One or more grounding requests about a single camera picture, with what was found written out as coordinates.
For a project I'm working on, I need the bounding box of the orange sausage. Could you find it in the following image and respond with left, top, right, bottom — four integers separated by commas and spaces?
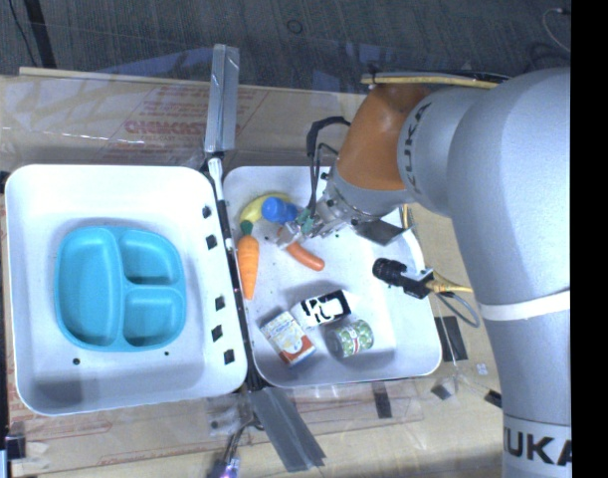
286, 240, 326, 273

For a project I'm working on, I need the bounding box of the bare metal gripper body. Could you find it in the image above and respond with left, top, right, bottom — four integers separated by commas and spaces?
298, 194, 365, 239

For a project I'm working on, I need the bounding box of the green can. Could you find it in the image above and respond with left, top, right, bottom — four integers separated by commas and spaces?
324, 318, 376, 359

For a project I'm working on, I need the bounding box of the white plastic tray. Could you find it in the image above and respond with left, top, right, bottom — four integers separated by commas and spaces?
3, 163, 249, 417
222, 165, 444, 389

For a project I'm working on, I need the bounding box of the black and white carton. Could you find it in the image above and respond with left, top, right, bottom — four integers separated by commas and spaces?
289, 289, 355, 330

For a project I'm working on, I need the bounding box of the black cylinder on white bracket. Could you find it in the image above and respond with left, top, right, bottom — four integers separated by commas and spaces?
355, 218, 437, 301

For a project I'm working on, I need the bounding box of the orange carrot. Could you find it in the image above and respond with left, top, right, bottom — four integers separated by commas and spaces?
235, 219, 262, 302

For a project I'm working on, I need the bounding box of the yellow banana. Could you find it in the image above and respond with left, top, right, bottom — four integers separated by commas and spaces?
238, 192, 293, 224

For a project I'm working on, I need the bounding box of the orange and white can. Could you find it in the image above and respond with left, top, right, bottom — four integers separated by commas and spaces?
259, 310, 317, 367

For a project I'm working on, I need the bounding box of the thin black and white rod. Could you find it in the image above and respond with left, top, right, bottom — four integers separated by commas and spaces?
207, 155, 259, 393

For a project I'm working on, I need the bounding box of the blue divided plate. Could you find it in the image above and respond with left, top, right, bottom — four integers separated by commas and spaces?
53, 225, 188, 354

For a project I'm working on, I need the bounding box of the brown cardboard board red print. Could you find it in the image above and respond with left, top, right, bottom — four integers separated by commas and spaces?
0, 67, 505, 478

